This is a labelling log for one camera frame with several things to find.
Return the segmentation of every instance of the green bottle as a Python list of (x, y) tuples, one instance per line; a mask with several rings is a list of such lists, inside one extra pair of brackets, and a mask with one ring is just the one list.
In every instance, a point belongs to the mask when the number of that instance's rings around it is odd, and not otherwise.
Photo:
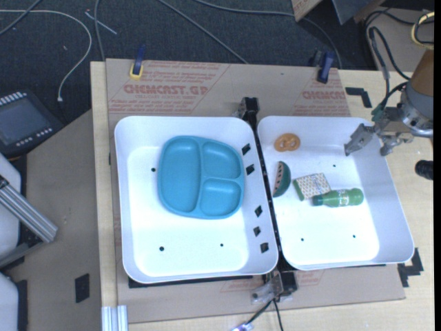
[(360, 189), (332, 190), (326, 194), (312, 197), (312, 204), (314, 206), (327, 205), (329, 207), (360, 205), (364, 198), (365, 196)]

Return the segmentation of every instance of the table surface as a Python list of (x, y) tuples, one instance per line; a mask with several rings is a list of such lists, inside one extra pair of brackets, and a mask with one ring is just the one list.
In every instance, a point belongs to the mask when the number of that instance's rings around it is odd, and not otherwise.
[[(339, 70), (344, 87), (364, 88), (375, 107), (384, 96), (381, 72)], [(112, 184), (108, 156), (110, 152), (105, 64), (91, 63), (92, 110), (94, 118), (94, 151), (97, 187), (97, 214), (102, 306), (118, 304), (112, 218)], [(401, 82), (392, 73), (391, 85)], [(396, 103), (393, 97), (389, 104)], [(371, 109), (364, 108), (360, 97), (348, 97), (353, 117), (370, 119)], [(433, 253), (433, 182), (417, 176), (416, 162), (433, 159), (433, 145), (428, 139), (415, 138), (394, 149), (387, 157), (389, 168), (418, 248), (424, 272), (410, 277), (406, 299), (381, 303), (336, 305), (280, 312), (284, 330), (434, 330), (434, 253)], [(231, 330), (250, 318), (250, 314), (223, 317), (160, 321), (130, 324), (131, 331), (141, 330)], [(277, 315), (272, 309), (254, 322), (255, 330), (278, 330)]]

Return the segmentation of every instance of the black floor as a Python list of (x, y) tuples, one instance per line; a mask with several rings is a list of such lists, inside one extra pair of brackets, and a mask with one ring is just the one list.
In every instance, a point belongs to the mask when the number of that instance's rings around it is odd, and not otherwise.
[[(24, 10), (36, 0), (0, 0), (0, 10)], [(69, 123), (90, 108), (89, 62), (101, 60), (94, 22), (85, 12), (96, 0), (43, 0), (35, 9), (56, 10), (81, 20), (92, 33), (92, 50), (62, 89), (61, 81), (88, 48), (88, 35), (77, 22), (53, 13), (32, 13), (0, 34), (0, 92), (31, 89), (60, 120)], [(291, 17), (238, 14), (190, 0), (164, 0), (206, 28), (241, 59), (157, 0), (102, 0), (98, 20), (117, 34), (100, 29), (105, 57), (133, 59), (141, 43), (146, 59), (306, 66), (315, 49), (338, 49), (342, 68), (370, 70), (361, 26), (338, 23), (331, 0), (324, 0), (296, 23)], [(290, 0), (204, 0), (243, 10), (292, 13)], [(384, 6), (434, 10), (434, 0), (387, 0)], [(0, 12), (0, 29), (19, 14)]]

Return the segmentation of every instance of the blue clamp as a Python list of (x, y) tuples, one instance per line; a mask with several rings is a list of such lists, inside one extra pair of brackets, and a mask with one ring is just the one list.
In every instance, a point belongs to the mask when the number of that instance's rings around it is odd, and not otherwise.
[(332, 63), (336, 58), (335, 52), (326, 52), (322, 55), (322, 59), (320, 60), (321, 69), (317, 74), (317, 81), (321, 83), (328, 82), (329, 70), (331, 69)]
[(135, 62), (132, 64), (132, 67), (130, 68), (130, 78), (133, 80), (138, 81), (141, 76), (143, 75), (143, 60), (144, 60), (144, 54), (147, 47), (145, 44), (141, 45), (138, 49), (138, 55), (136, 56)]

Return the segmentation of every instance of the blue plate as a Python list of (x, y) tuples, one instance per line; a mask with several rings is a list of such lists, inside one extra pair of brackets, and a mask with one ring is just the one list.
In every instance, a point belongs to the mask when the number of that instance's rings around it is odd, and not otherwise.
[(170, 212), (202, 219), (229, 217), (242, 205), (244, 181), (242, 159), (225, 143), (178, 136), (163, 147), (158, 193)]

